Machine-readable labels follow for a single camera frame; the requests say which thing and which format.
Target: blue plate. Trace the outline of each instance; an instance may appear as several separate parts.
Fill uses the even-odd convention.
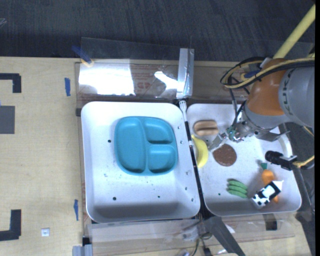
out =
[[[114,152],[119,167],[133,175],[166,174],[178,162],[172,127],[155,117],[121,118],[114,131]]]

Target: gray square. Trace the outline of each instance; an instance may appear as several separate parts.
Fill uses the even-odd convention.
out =
[[[0,134],[15,134],[15,106],[0,106]]]

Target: brown disc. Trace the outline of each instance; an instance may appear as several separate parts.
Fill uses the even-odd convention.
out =
[[[221,147],[213,151],[213,157],[218,164],[222,166],[232,166],[237,160],[237,153],[234,148],[228,144],[223,144]]]

